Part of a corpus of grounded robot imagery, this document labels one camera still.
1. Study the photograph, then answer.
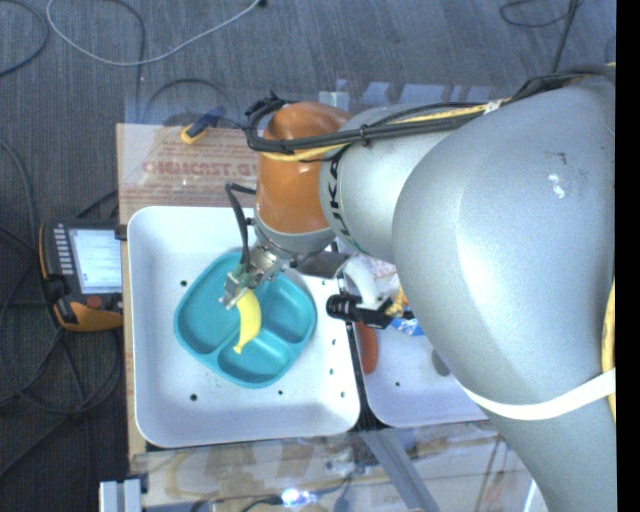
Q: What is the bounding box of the black cylinder on white bracket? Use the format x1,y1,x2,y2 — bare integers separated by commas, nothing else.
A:
325,253,396,331

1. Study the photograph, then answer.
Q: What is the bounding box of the orange sausage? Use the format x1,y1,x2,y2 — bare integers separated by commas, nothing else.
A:
355,319,380,376

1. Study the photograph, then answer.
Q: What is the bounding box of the blue divided plate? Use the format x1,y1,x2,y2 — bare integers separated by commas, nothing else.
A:
172,248,319,390

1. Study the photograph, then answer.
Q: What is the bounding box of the white packet with red print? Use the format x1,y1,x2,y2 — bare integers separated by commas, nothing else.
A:
367,255,402,297

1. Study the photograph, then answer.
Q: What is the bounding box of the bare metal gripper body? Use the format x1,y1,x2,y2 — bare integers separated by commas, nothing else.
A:
243,243,292,291

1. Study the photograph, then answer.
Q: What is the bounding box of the blue packet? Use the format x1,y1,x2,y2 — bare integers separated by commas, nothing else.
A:
390,315,426,338

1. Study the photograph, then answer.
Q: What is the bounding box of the white plastic tray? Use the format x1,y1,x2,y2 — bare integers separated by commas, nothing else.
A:
126,204,362,450
333,238,491,429

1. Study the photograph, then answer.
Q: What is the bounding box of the yellow banana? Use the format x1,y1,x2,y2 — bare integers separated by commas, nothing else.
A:
232,288,263,356

